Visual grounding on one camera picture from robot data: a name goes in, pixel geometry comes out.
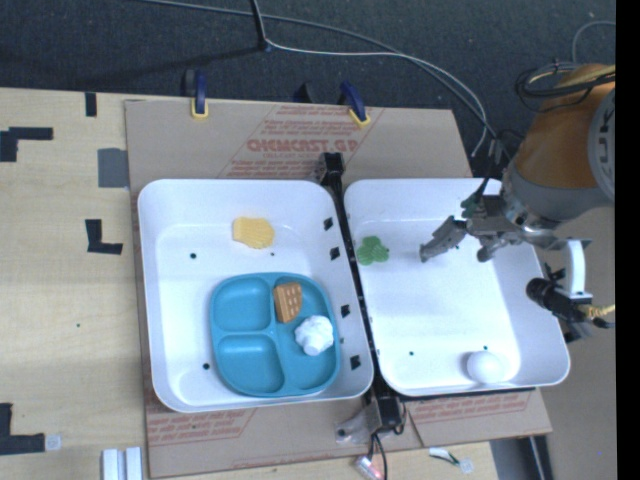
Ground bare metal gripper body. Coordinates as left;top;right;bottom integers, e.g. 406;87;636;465
462;193;563;249

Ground white plastic tray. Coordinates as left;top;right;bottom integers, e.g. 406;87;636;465
137;178;375;414
343;177;571;398

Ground green toy grapes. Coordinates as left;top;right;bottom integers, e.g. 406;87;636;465
355;235;391;267

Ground thin black rod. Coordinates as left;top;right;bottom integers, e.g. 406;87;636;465
329;177;391;399

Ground white ball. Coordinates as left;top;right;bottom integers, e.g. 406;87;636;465
466;351;503;385

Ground white toy cauliflower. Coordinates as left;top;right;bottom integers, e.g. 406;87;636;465
293;314;335;357

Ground orange toy waffle biscuit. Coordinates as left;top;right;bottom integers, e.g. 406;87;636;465
272;281;304;324

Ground yellow toy chip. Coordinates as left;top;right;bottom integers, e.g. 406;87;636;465
231;216;276;250

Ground brown cardboard board red print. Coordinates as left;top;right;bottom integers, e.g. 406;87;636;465
123;99;554;479

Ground blue divided plate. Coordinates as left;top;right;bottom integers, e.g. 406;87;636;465
209;272;342;398

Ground black cylinder on white bracket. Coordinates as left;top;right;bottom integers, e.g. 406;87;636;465
525;237;595;342

